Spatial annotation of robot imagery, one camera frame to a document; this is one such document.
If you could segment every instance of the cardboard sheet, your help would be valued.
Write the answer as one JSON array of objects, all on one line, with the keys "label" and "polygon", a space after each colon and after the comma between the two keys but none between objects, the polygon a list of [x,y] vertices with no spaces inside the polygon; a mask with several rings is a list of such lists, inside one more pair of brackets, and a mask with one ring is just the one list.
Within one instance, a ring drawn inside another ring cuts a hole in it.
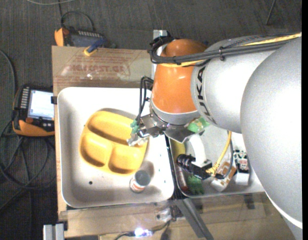
[{"label": "cardboard sheet", "polygon": [[66,87],[137,88],[151,76],[146,50],[99,48],[91,56],[83,47],[52,47],[54,95]]}]

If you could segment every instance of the small cup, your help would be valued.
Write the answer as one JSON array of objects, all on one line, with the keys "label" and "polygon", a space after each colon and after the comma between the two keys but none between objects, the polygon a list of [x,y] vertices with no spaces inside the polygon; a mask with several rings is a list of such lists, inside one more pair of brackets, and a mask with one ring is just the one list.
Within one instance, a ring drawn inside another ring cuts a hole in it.
[{"label": "small cup", "polygon": [[149,182],[149,174],[145,170],[139,170],[130,180],[130,189],[135,193],[140,193],[145,189]]}]

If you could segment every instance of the blue light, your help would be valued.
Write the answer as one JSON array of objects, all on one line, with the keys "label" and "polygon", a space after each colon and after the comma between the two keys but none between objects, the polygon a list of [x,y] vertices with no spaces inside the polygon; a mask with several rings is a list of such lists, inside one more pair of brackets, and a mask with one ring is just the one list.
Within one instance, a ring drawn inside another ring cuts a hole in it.
[{"label": "blue light", "polygon": [[135,237],[140,238],[140,237],[149,237],[153,235],[153,232],[148,230],[148,229],[142,229],[141,227],[138,227],[135,229]]}]

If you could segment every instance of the yellow plastic tray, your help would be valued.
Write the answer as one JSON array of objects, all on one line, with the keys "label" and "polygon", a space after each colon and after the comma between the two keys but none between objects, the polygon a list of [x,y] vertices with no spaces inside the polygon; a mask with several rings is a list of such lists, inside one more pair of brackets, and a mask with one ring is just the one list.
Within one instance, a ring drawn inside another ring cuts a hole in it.
[{"label": "yellow plastic tray", "polygon": [[132,120],[108,111],[98,111],[86,122],[79,141],[81,158],[114,174],[132,174],[140,167],[147,143],[130,147]]}]

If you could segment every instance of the gray carpet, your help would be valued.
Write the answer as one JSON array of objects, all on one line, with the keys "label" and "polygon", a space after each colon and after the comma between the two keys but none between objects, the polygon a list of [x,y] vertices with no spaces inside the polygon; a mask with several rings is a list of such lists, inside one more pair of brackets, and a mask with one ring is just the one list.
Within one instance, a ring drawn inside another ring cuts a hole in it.
[{"label": "gray carpet", "polygon": [[[53,3],[57,0],[33,0]],[[302,0],[277,0],[268,25],[265,25],[272,0],[77,0],[61,4],[62,14],[79,11],[87,14],[95,29],[121,49],[149,48],[153,30],[169,30],[175,37],[212,45],[227,38],[252,34],[299,32],[302,28]],[[17,85],[52,85],[51,47],[56,45],[54,30],[60,27],[58,5],[38,5],[26,0],[0,0],[0,50],[11,60]],[[70,15],[65,24],[90,29],[82,16]],[[0,53],[0,132],[11,119],[13,104],[12,74]],[[8,161],[16,148],[16,137],[4,137],[0,155]],[[30,177],[43,164],[46,153],[41,139],[26,140],[22,147]],[[22,157],[17,157],[11,173],[26,181]],[[35,184],[45,184],[55,175],[55,154],[49,158]],[[0,207],[19,187],[0,182]],[[0,212],[0,240],[42,239],[44,224],[57,222],[56,184],[44,190],[24,193]]]}]

